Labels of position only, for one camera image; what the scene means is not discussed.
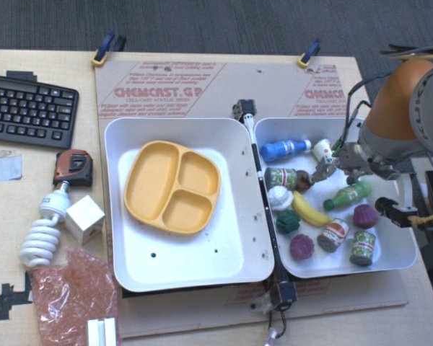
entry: yellow banana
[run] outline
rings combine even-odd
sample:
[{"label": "yellow banana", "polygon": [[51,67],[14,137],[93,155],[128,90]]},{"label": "yellow banana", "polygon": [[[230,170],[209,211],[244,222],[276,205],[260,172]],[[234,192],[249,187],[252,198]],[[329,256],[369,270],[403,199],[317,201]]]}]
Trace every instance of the yellow banana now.
[{"label": "yellow banana", "polygon": [[308,204],[302,194],[296,190],[294,190],[292,208],[297,212],[301,219],[314,226],[324,226],[334,219],[314,209],[310,204]]}]

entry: black keyboard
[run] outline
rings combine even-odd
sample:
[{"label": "black keyboard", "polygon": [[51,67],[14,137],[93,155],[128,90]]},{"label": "black keyboard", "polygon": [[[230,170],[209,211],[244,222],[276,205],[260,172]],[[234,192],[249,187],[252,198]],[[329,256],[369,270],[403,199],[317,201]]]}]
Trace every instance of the black keyboard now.
[{"label": "black keyboard", "polygon": [[0,141],[71,148],[79,93],[0,76]]}]

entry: yellow divided plate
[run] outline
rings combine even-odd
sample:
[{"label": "yellow divided plate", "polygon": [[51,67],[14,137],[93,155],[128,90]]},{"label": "yellow divided plate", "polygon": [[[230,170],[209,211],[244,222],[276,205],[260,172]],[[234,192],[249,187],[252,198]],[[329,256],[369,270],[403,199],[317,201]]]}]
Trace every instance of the yellow divided plate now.
[{"label": "yellow divided plate", "polygon": [[219,187],[219,170],[212,160],[177,143],[152,141],[136,155],[123,201],[138,221],[193,234],[209,222]]}]

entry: wooden table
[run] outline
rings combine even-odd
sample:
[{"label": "wooden table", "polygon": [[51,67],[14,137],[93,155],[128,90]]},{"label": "wooden table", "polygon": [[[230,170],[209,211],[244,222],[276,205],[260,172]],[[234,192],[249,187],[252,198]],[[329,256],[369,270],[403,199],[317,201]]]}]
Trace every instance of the wooden table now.
[{"label": "wooden table", "polygon": [[[93,186],[78,189],[73,199],[85,195],[103,207],[100,165],[100,139],[97,126],[95,70],[92,52],[0,50],[0,75],[6,70],[33,71],[38,80],[79,90],[79,116],[72,148],[87,151],[94,159]],[[292,63],[292,56],[229,56],[166,53],[110,53],[108,60],[212,61],[225,63]],[[333,63],[347,93],[360,79],[353,58],[318,58]],[[1,284],[10,283],[14,291],[24,290],[26,268],[18,251],[30,224],[39,218],[41,199],[53,190],[55,151],[32,146],[0,143],[0,151],[15,150],[22,155],[22,178],[0,182],[0,293]],[[61,244],[79,247],[62,231]],[[84,245],[90,254],[107,260],[106,236],[96,236]],[[59,250],[55,264],[64,262]],[[352,311],[307,318],[290,319],[287,332],[277,345],[433,345],[433,291],[424,263],[418,255],[415,264],[401,270],[408,304],[366,311]],[[10,320],[0,321],[0,345],[39,345],[34,306],[13,306]],[[125,341],[125,345],[261,345],[266,324],[204,329],[163,334]]]}]

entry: blue and yellow clamp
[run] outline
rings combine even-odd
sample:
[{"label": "blue and yellow clamp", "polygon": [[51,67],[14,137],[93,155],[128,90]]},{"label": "blue and yellow clamp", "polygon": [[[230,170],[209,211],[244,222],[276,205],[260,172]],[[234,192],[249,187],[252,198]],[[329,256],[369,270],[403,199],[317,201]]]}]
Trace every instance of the blue and yellow clamp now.
[{"label": "blue and yellow clamp", "polygon": [[[95,51],[92,58],[92,64],[94,66],[102,66],[108,57],[109,47],[114,40],[115,32],[110,31],[102,40],[100,47]],[[119,36],[114,44],[113,51],[123,51],[123,47],[126,43],[125,36]]]},{"label": "blue and yellow clamp", "polygon": [[300,68],[305,69],[307,66],[310,65],[311,57],[319,53],[320,50],[319,44],[320,44],[320,39],[317,38],[312,42],[308,50],[306,50],[306,52],[299,57],[297,64]]}]

